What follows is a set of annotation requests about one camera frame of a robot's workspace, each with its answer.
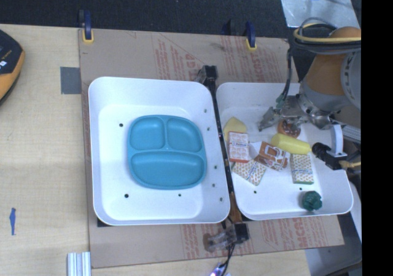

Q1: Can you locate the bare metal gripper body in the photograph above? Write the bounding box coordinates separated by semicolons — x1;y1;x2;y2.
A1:
274;95;341;130

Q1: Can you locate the brown doughnut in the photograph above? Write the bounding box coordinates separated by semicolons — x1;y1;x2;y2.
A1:
277;119;302;139

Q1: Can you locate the yellow bottle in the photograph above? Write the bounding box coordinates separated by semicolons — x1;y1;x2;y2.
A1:
270;132;312;156

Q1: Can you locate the yellow cheese wedge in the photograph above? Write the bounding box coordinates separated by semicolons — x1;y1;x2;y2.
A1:
222;116;247;141

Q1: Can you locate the orange brown and white carton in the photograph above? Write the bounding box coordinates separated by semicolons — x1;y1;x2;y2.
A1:
254;141;290;172

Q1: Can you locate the orange green patterned white carton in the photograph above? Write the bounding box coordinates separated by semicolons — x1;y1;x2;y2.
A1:
289;153;315;185

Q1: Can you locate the orange patterned white packet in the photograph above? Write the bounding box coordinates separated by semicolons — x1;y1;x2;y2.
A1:
231;159;267;187

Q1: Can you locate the white plastic tray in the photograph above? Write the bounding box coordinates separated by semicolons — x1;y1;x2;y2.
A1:
88;76;232;227
216;81;354;221

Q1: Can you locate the green broccoli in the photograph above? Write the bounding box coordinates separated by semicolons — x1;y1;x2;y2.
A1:
299;190;324;212

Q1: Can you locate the blue divided plate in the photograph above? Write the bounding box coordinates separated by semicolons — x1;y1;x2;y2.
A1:
126;114;208;191

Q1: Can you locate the brown cardboard board red print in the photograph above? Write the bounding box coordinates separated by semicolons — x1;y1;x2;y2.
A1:
77;28;345;269

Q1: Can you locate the black cylinder on white bracket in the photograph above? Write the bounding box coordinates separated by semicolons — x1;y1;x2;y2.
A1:
311;124;349;171

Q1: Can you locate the black block with thin wires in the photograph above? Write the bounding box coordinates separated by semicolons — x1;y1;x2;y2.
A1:
194;65;219;85
203;222;250;253

